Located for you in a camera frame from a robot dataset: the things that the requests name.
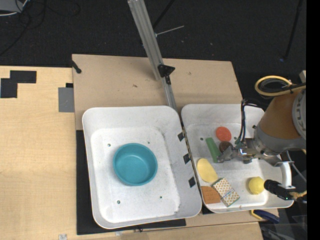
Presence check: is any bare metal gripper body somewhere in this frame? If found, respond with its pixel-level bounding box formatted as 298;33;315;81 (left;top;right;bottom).
233;138;270;165

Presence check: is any brown round doughnut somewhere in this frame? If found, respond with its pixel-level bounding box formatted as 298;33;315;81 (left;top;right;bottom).
218;140;234;155

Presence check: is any green rectangular bar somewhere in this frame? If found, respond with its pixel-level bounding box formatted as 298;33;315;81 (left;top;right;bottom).
205;137;222;164

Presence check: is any orange round biscuit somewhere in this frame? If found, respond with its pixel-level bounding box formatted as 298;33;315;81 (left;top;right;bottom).
215;126;233;143

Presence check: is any white plastic tray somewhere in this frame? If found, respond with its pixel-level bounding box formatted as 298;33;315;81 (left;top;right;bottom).
81;105;203;230
180;103;295;214

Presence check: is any yellow oval slice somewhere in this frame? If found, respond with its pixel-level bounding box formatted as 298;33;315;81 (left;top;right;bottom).
196;157;219;184

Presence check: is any orange patterned white carton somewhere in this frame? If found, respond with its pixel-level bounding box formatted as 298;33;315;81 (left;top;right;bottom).
211;177;241;208

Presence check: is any yellow lemon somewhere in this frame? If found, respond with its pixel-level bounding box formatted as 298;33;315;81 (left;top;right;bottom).
247;176;266;196

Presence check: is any orange-brown bread slice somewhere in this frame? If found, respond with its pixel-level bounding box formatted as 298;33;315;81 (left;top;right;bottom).
200;185;222;206

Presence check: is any teal bowl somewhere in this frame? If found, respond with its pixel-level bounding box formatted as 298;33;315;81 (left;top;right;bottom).
112;142;159;187

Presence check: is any pale brown flat board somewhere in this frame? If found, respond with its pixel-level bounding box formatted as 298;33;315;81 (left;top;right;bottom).
71;53;280;233

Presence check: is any black cylinder on white bracket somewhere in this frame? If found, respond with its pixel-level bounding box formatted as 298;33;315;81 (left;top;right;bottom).
263;159;297;201

